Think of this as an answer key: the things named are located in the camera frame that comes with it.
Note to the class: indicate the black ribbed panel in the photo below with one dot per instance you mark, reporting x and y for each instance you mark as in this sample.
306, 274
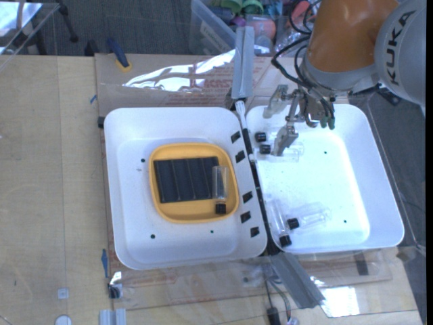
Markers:
182, 179

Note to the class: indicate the white plastic tray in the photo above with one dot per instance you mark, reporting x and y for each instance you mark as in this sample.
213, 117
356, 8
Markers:
324, 188
128, 188

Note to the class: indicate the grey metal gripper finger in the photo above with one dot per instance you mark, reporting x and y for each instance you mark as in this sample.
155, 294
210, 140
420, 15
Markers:
275, 102
285, 139

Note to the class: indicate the yellow plate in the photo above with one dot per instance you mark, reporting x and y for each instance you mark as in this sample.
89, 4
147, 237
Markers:
189, 213

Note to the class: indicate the clear plastic storage bin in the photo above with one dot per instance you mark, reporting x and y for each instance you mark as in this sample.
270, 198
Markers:
209, 22

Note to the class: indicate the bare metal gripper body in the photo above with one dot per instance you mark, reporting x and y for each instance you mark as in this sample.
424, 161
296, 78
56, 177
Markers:
313, 108

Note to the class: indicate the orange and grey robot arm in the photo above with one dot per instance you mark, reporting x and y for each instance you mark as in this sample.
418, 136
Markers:
345, 29

